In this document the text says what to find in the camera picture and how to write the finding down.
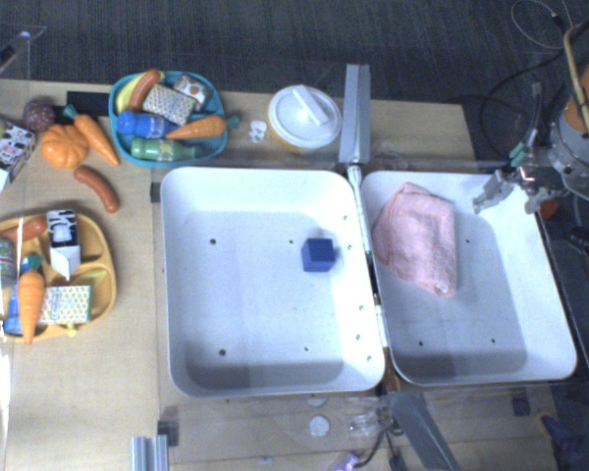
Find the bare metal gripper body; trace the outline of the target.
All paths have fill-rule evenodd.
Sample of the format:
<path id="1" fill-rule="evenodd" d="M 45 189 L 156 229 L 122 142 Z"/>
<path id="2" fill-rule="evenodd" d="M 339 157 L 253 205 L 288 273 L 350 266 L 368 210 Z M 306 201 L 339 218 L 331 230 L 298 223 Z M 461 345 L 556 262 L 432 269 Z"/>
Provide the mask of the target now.
<path id="1" fill-rule="evenodd" d="M 575 195 L 589 200 L 589 164 L 555 148 L 522 150 L 512 159 L 516 181 L 530 200 Z"/>

